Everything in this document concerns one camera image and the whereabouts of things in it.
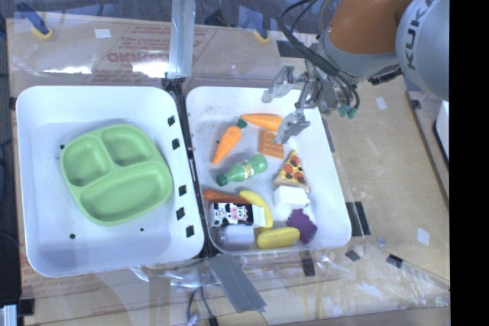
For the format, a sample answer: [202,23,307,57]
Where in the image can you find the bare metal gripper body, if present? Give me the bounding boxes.
[297,61,355,116]

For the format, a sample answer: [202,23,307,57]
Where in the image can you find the orange waffle biscuit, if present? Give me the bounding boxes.
[258,128,286,160]

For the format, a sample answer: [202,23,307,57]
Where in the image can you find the pizza slice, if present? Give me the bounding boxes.
[274,150,311,194]

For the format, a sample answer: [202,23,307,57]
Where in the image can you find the orange carrot with green top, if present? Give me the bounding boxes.
[212,118,248,166]

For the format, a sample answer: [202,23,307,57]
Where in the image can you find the green bottle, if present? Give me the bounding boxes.
[215,154,268,187]

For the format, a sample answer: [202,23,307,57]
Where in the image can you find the white block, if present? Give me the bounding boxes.
[273,185,311,209]

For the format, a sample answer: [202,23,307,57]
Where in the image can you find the white plastic tray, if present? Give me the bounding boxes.
[185,86,353,256]
[15,85,206,278]

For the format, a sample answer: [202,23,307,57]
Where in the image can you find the yellow banana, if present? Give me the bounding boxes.
[239,189,274,231]

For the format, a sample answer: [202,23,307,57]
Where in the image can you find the purple grapes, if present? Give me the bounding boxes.
[286,208,319,244]

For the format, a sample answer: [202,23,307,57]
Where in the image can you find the dark orange carrot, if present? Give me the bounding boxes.
[202,189,249,205]

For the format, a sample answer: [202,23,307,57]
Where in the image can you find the cow print carton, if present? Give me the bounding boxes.
[209,202,267,229]

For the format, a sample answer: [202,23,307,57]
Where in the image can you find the yellow bread roll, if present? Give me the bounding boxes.
[256,227,301,250]

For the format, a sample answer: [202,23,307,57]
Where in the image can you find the brown cardboard board red print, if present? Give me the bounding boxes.
[5,17,451,326]

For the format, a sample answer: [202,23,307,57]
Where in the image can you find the green divided plate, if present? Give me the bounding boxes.
[60,124,175,227]

